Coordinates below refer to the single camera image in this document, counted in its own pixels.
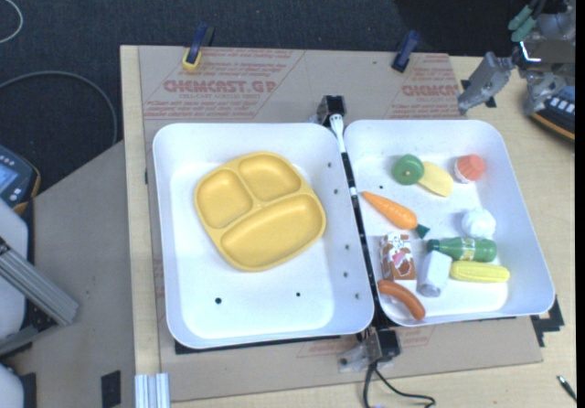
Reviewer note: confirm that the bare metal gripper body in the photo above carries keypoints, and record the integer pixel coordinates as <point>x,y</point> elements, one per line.
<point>550,51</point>

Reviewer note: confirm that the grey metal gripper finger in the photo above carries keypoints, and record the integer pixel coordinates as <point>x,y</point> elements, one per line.
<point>485,83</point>
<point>543,88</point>

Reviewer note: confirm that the orange and white cupcake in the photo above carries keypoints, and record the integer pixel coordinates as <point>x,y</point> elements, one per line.
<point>471,167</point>

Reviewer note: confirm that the yellow toy fruit slice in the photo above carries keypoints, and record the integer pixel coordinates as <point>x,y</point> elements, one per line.
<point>438,179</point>

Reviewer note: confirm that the green round toy fruit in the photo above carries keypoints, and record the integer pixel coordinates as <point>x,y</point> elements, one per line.
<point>407,170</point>

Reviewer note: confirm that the white toy garlic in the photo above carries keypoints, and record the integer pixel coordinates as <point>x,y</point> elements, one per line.
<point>479,223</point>

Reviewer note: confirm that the orange carrot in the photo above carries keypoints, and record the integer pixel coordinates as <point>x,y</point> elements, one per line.
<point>393,210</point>

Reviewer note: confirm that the green bottle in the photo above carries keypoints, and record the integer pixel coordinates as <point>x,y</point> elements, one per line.
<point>466,249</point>

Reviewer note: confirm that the thin black and white rod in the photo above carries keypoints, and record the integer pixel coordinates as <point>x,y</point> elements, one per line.
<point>353,189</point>

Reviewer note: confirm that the white plastic tray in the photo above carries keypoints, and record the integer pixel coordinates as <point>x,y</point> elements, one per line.
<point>256,305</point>
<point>516,260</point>

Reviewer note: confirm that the yellow corn cob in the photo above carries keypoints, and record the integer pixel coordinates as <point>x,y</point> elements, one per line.
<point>480,271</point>

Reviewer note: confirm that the brown cardboard board red print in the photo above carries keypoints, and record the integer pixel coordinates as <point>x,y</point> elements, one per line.
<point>292,77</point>

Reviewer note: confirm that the brown and white carton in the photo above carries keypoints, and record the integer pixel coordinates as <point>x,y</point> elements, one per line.
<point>397,257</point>

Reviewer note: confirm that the white can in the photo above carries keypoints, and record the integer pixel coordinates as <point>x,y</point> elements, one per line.
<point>433,274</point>

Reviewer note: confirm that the orange sausage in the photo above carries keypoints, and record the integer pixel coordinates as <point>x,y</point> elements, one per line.
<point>402,298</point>

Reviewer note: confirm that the yellow divided plate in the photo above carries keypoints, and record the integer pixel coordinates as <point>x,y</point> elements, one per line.
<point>260,214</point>

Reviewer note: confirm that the black pen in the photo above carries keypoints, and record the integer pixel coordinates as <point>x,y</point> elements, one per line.
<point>566,387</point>

